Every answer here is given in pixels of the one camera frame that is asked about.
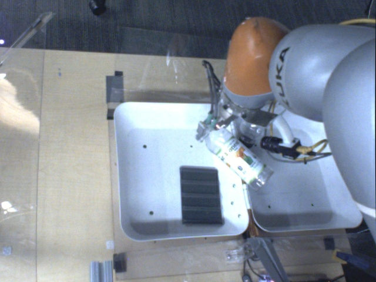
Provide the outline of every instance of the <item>wire connector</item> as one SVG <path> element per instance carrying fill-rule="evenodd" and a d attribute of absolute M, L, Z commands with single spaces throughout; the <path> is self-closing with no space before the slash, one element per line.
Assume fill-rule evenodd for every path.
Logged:
<path fill-rule="evenodd" d="M 273 153 L 281 154 L 282 156 L 295 160 L 299 157 L 300 152 L 297 148 L 301 146 L 300 140 L 294 139 L 292 145 L 284 145 L 283 140 L 277 137 L 263 137 L 260 142 L 260 146 Z"/>

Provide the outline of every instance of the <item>black connector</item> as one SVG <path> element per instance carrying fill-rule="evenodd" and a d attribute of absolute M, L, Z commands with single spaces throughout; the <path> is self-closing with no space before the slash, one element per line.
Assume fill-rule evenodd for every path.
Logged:
<path fill-rule="evenodd" d="M 113 255 L 113 269 L 115 273 L 125 273 L 127 271 L 126 254 L 114 254 Z"/>
<path fill-rule="evenodd" d="M 296 151 L 296 148 L 301 146 L 300 141 L 296 141 L 292 147 L 282 145 L 282 139 L 277 137 L 263 137 L 260 142 L 260 146 L 269 152 L 279 153 L 289 159 L 296 159 L 300 153 Z"/>

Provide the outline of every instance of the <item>black carpet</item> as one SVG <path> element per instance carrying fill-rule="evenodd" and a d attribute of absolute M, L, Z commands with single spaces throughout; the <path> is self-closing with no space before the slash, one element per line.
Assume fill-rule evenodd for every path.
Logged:
<path fill-rule="evenodd" d="M 222 58 L 234 29 L 247 16 L 266 16 L 293 29 L 365 17 L 370 2 L 107 0 L 108 10 L 94 16 L 89 1 L 0 0 L 0 37 L 10 45 L 40 13 L 52 11 L 56 16 L 48 23 L 47 49 L 164 54 L 178 38 L 192 47 L 181 49 L 186 56 Z"/>

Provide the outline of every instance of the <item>plastic bottle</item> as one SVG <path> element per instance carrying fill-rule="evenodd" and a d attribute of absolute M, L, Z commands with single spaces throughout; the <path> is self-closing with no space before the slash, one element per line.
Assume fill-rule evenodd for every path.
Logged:
<path fill-rule="evenodd" d="M 273 170 L 227 129 L 212 130 L 205 138 L 207 148 L 221 159 L 241 179 L 258 190 L 268 181 Z"/>

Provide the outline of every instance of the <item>metal stand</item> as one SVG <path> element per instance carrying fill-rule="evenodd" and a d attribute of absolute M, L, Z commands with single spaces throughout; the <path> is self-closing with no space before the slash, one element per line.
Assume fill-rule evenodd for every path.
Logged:
<path fill-rule="evenodd" d="M 281 261 L 273 247 L 270 239 L 253 237 L 247 240 L 252 249 L 262 262 L 269 276 L 275 282 L 289 282 L 286 272 L 283 269 Z"/>

